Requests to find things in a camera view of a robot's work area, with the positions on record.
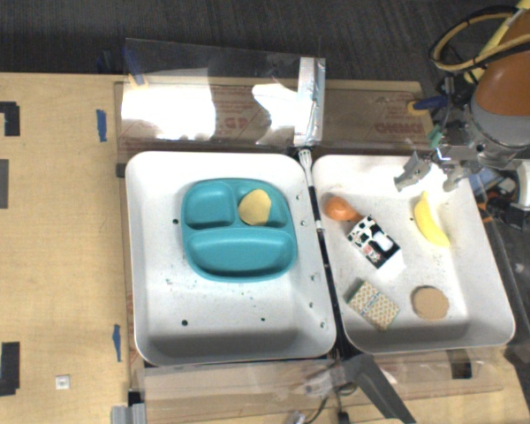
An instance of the banana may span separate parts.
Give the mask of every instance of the banana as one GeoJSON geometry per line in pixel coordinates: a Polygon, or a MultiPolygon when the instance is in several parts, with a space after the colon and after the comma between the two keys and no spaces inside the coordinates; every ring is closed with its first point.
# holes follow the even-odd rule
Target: banana
{"type": "Polygon", "coordinates": [[[414,220],[416,220],[420,232],[430,242],[438,246],[450,246],[448,236],[438,227],[432,217],[428,202],[428,192],[422,194],[420,201],[414,207],[414,220]]]}

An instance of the brown round object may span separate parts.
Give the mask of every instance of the brown round object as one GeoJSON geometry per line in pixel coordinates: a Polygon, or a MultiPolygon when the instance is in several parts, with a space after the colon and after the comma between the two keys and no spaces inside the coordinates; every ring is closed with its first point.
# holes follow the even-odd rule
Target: brown round object
{"type": "Polygon", "coordinates": [[[413,292],[414,312],[427,321],[439,321],[450,308],[450,301],[443,292],[432,286],[422,286],[413,292]]]}

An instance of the wooden table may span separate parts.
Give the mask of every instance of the wooden table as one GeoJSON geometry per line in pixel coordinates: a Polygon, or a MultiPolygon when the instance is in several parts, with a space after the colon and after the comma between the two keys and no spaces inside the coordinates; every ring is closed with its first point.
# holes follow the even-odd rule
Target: wooden table
{"type": "MultiPolygon", "coordinates": [[[[0,423],[110,422],[130,384],[114,84],[120,76],[0,73],[0,101],[15,101],[21,135],[4,136],[9,202],[0,209],[0,350],[20,343],[20,387],[0,397],[0,423]],[[96,111],[107,115],[100,141],[96,111]],[[121,335],[121,360],[113,341],[121,335]],[[56,389],[56,376],[71,387],[56,389]]],[[[501,391],[419,399],[419,422],[530,422],[513,367],[501,391]]],[[[371,405],[353,420],[380,416],[371,405]]],[[[282,416],[236,420],[283,422],[282,416]]],[[[334,421],[333,411],[317,421],[334,421]]]]}

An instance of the white square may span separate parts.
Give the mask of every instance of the white square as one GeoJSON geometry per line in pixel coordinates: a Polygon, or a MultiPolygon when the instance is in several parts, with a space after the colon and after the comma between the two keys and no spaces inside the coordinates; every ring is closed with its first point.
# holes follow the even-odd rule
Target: white square
{"type": "Polygon", "coordinates": [[[55,377],[55,389],[56,390],[68,390],[71,388],[71,376],[70,375],[58,375],[55,377]]]}

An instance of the teal divided plate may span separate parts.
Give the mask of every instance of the teal divided plate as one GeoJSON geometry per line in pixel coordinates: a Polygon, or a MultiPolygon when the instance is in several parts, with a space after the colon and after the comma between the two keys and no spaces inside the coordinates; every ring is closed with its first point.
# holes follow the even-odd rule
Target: teal divided plate
{"type": "Polygon", "coordinates": [[[201,276],[245,283],[281,276],[297,257],[291,211],[272,185],[254,179],[211,179],[185,194],[181,229],[186,259],[201,276]],[[239,218],[239,202],[260,188],[271,199],[269,220],[250,226],[239,218]]]}

